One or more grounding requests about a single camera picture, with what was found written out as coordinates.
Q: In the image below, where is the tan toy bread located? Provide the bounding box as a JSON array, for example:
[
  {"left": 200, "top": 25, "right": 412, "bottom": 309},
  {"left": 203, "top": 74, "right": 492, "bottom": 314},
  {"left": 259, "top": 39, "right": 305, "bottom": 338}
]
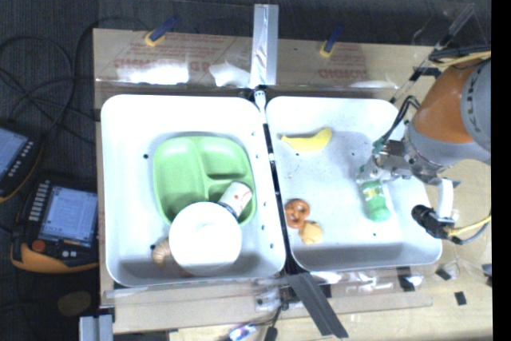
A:
[{"left": 299, "top": 220, "right": 324, "bottom": 246}]

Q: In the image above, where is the green plastic bottle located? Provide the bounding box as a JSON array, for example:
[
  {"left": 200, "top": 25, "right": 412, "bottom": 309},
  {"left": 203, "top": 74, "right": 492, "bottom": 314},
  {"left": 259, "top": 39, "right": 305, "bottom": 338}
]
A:
[{"left": 356, "top": 179, "right": 392, "bottom": 223}]

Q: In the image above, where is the orange toy pretzel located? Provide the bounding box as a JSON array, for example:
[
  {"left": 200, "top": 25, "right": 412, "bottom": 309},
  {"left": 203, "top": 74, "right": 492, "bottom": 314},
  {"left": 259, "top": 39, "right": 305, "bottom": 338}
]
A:
[{"left": 283, "top": 198, "right": 311, "bottom": 230}]

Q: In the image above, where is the black cylinder on white bracket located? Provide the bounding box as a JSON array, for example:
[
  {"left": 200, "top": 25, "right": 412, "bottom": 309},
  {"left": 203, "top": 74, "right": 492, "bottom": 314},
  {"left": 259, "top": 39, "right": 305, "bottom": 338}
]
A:
[{"left": 410, "top": 177, "right": 457, "bottom": 240}]

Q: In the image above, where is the white can with red print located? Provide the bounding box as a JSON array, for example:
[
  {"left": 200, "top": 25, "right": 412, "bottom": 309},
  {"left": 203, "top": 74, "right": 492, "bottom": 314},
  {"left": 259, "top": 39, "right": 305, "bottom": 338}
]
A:
[{"left": 216, "top": 180, "right": 254, "bottom": 219}]

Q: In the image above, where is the white bowl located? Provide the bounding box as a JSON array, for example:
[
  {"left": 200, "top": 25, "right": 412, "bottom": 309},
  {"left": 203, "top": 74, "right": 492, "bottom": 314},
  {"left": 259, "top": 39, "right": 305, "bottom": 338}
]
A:
[{"left": 168, "top": 200, "right": 244, "bottom": 278}]

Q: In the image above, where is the green divided plate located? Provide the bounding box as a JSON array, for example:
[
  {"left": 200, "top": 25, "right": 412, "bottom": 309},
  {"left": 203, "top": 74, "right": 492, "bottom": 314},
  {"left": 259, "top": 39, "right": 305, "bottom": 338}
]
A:
[{"left": 152, "top": 135, "right": 257, "bottom": 227}]

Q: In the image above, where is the brown cardboard board, red print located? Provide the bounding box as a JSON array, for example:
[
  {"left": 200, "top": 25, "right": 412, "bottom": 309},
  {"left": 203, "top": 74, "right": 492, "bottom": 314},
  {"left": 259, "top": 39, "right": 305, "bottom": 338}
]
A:
[{"left": 92, "top": 27, "right": 493, "bottom": 335}]

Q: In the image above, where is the yellow banana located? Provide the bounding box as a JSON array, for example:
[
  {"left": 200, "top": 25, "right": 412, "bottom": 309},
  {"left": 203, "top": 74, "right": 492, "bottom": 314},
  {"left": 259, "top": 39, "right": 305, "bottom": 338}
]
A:
[{"left": 279, "top": 126, "right": 334, "bottom": 153}]

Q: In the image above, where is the white plastic tray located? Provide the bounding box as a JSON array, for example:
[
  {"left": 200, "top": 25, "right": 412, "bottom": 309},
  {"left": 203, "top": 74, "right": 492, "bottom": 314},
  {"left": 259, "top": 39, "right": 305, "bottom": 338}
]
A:
[
  {"left": 99, "top": 93, "right": 288, "bottom": 288},
  {"left": 264, "top": 95, "right": 444, "bottom": 273}
]

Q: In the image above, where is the tan toy croissant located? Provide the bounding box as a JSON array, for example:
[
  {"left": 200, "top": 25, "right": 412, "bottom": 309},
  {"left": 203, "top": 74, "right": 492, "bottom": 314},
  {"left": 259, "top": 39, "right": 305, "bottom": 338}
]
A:
[{"left": 150, "top": 236, "right": 175, "bottom": 268}]

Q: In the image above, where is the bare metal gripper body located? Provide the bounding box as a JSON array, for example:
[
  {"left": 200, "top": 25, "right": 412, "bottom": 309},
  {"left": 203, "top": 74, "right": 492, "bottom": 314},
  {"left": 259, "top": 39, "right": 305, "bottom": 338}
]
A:
[{"left": 372, "top": 138, "right": 445, "bottom": 185}]

